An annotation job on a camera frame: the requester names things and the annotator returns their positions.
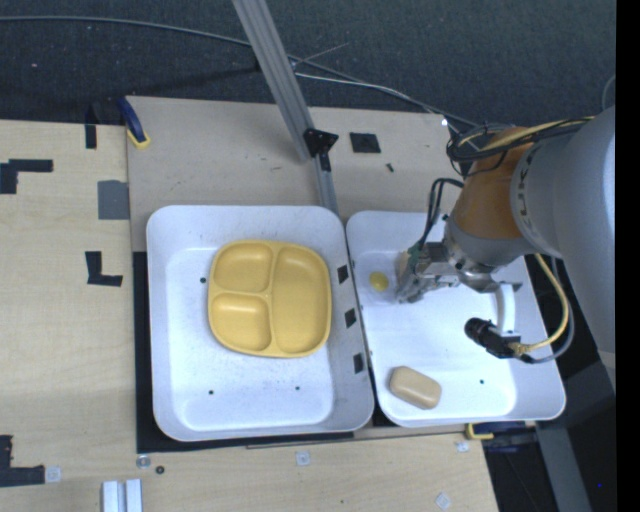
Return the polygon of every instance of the white container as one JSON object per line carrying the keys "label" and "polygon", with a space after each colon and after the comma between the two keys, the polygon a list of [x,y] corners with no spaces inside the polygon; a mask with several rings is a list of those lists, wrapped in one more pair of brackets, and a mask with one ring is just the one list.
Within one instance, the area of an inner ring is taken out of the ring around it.
{"label": "white container", "polygon": [[[241,239],[296,243],[324,259],[333,309],[320,350],[298,358],[260,357],[214,338],[208,283],[201,280],[208,278],[216,251]],[[166,435],[204,441],[346,432],[367,423],[373,388],[350,272],[343,280],[349,261],[344,227],[331,211],[167,206],[149,219],[147,255],[153,411]]]}
{"label": "white container", "polygon": [[[498,359],[465,335],[464,325],[472,317],[497,321],[494,294],[480,294],[460,285],[429,292],[414,304],[395,300],[396,261],[415,244],[425,223],[425,214],[397,212],[360,212],[347,223],[365,337],[384,414],[404,427],[558,416],[564,409],[565,392],[555,361],[531,365]],[[434,227],[429,241],[441,239],[442,227],[442,223]],[[373,272],[382,272],[389,279],[385,291],[370,285]],[[545,339],[524,259],[501,270],[496,280],[522,283],[515,293],[516,329],[522,342]],[[551,348],[545,347],[532,355],[550,353]],[[390,392],[389,378],[400,366],[408,366],[442,386],[436,407],[423,410]]]}

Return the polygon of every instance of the wooden table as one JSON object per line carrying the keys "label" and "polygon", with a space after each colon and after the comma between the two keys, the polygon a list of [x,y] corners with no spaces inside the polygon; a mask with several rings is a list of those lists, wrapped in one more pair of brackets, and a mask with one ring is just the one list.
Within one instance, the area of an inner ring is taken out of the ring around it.
{"label": "wooden table", "polygon": [[[369,115],[393,128],[389,114]],[[13,436],[12,467],[62,475],[0,488],[0,510],[98,511],[102,482],[138,478],[150,511],[440,511],[447,501],[497,510],[482,445],[456,426],[151,453],[151,467],[138,468],[131,223],[100,219],[97,194],[98,182],[129,181],[125,130],[97,126],[96,149],[83,125],[4,121],[0,134],[1,163],[54,162],[52,173],[20,172],[17,193],[0,195],[0,435]],[[87,251],[101,251],[102,272],[122,286],[87,284]]]}

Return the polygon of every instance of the small yellow lid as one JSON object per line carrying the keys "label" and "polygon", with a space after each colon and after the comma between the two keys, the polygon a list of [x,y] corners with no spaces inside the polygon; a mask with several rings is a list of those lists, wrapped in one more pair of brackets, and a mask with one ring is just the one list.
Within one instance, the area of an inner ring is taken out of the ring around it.
{"label": "small yellow lid", "polygon": [[211,265],[209,325],[231,350],[309,355],[329,337],[331,307],[329,271],[308,247],[239,240],[223,246]]}

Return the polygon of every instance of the toy sink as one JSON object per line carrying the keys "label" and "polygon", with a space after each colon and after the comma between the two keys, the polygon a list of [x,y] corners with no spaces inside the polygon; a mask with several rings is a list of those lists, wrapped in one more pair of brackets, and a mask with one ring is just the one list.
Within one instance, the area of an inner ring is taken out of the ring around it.
{"label": "toy sink", "polygon": [[209,274],[209,325],[220,343],[246,354],[301,357],[331,329],[331,283],[308,247],[239,240],[222,247]]}
{"label": "toy sink", "polygon": [[360,312],[331,211],[167,206],[148,221],[147,258],[153,411],[166,435],[321,434],[368,422]]}
{"label": "toy sink", "polygon": [[[384,414],[404,427],[489,421],[548,420],[565,405],[565,392],[555,361],[525,364],[498,359],[464,334],[469,318],[497,321],[493,294],[464,285],[427,292],[413,304],[395,300],[397,265],[404,251],[420,237],[422,213],[359,212],[347,223],[354,261],[356,290],[376,392]],[[443,223],[429,241],[441,239]],[[383,274],[388,286],[376,286],[372,275]],[[524,259],[502,269],[498,281],[520,282],[515,293],[516,329],[523,343],[547,337]],[[551,354],[551,347],[535,357]],[[442,388],[436,407],[420,409],[390,391],[394,369],[409,367]]]}

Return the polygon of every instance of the yellow divided plate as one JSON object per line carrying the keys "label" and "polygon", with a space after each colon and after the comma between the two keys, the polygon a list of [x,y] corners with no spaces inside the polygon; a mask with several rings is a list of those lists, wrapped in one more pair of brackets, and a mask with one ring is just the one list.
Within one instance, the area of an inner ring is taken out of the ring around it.
{"label": "yellow divided plate", "polygon": [[227,348],[269,357],[306,356],[329,337],[329,271],[308,247],[232,242],[211,265],[208,310],[211,330]]}

